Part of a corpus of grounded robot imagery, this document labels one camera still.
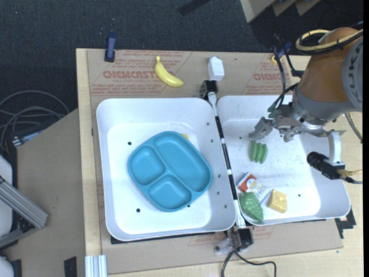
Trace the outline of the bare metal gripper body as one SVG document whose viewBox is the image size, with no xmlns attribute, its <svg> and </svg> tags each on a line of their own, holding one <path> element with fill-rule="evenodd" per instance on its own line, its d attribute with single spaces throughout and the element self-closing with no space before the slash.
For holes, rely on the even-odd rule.
<svg viewBox="0 0 369 277">
<path fill-rule="evenodd" d="M 326 137 L 327 131 L 324 126 L 327 121 L 311 115 L 297 103 L 282 105 L 273 118 L 273 127 L 276 128 L 282 136 L 286 128 L 300 126 L 301 134 L 310 134 L 315 137 Z"/>
</svg>

